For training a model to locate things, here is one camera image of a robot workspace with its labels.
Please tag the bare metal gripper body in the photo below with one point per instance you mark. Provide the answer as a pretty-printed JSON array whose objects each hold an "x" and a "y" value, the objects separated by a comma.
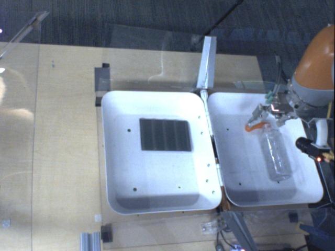
[{"x": 284, "y": 104}]

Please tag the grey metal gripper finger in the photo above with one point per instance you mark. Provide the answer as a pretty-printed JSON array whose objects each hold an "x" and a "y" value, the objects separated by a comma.
[
  {"x": 285, "y": 119},
  {"x": 259, "y": 114}
]

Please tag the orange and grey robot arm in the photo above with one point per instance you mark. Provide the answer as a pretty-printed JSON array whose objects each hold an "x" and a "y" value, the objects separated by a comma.
[{"x": 316, "y": 67}]

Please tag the clear bottle with orange cap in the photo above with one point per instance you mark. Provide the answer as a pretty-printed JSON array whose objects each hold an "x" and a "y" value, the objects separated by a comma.
[{"x": 277, "y": 155}]

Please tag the white plastic tray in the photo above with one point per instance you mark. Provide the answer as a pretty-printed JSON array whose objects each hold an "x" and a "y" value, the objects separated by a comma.
[
  {"x": 162, "y": 174},
  {"x": 243, "y": 161}
]

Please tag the black ribbed rectangular pad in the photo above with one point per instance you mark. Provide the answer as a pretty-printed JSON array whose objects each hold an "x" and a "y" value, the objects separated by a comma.
[{"x": 165, "y": 135}]

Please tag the black cylinder on white bracket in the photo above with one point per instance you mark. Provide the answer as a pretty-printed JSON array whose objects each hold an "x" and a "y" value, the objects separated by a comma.
[{"x": 307, "y": 145}]

